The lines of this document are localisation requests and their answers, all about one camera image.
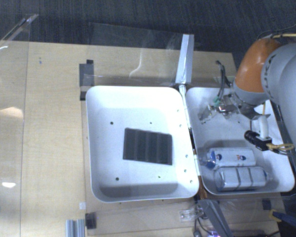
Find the white plastic tray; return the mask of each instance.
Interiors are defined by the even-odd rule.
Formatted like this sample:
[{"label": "white plastic tray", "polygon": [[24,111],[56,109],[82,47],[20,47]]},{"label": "white plastic tray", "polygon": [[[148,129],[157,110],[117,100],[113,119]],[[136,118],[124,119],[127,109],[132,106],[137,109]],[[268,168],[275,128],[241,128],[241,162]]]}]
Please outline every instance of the white plastic tray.
[{"label": "white plastic tray", "polygon": [[[190,198],[199,188],[181,95],[168,87],[96,86],[86,95],[91,187],[103,202]],[[125,128],[172,135],[172,165],[123,160]]]},{"label": "white plastic tray", "polygon": [[[249,119],[241,114],[234,114],[230,119],[217,114],[208,122],[201,124],[198,113],[203,111],[208,104],[213,103],[213,98],[218,93],[218,88],[195,87],[187,91],[186,102],[188,106],[195,146],[198,154],[206,152],[213,147],[250,147],[257,159],[257,165],[263,167],[273,176],[273,180],[264,188],[255,191],[219,192],[214,182],[214,172],[201,166],[201,175],[204,187],[214,195],[240,195],[272,192],[288,192],[295,184],[295,179],[287,156],[278,155],[271,151],[260,151],[244,139],[245,131],[250,129]],[[271,114],[267,119],[269,136],[274,144],[282,144],[281,135],[272,111],[270,102],[266,103],[266,114]]]}]

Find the wooden surface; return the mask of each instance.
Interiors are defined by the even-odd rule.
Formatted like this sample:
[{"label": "wooden surface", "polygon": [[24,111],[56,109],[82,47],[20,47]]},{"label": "wooden surface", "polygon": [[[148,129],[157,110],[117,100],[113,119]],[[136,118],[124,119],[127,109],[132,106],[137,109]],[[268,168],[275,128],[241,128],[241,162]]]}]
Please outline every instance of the wooden surface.
[{"label": "wooden surface", "polygon": [[[150,52],[155,57],[154,61],[148,58]],[[83,154],[79,64],[85,63],[86,59],[93,59],[98,71],[108,75],[127,78],[132,73],[131,77],[142,78],[151,77],[157,70],[159,78],[169,78],[172,75],[171,69],[167,71],[165,67],[156,68],[156,64],[162,62],[165,57],[170,57],[167,67],[174,68],[178,57],[175,52],[30,43],[22,161],[20,219],[22,237],[65,236],[66,220],[84,218],[86,213],[83,207],[80,209],[83,205],[81,203],[86,202],[86,198],[90,196],[90,187],[86,181],[89,177],[85,176]],[[195,52],[193,60],[195,83],[215,85],[213,77],[220,75],[215,65],[217,59],[225,64],[228,76],[235,73],[231,54]],[[116,209],[111,205],[101,206],[100,209],[106,214],[107,208]],[[259,223],[259,229],[265,229],[270,233],[277,230],[277,226],[269,221]],[[107,236],[190,237],[192,227],[191,224],[187,224],[176,229]]]}]

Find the white sticker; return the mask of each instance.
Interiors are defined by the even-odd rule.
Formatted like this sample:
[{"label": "white sticker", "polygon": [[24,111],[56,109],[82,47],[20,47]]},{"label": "white sticker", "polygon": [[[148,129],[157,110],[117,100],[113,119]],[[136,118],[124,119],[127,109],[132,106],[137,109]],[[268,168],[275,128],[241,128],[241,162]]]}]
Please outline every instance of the white sticker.
[{"label": "white sticker", "polygon": [[85,210],[86,208],[87,208],[87,205],[86,205],[85,202],[81,202],[81,203],[79,203],[79,209],[80,209],[80,210]]}]

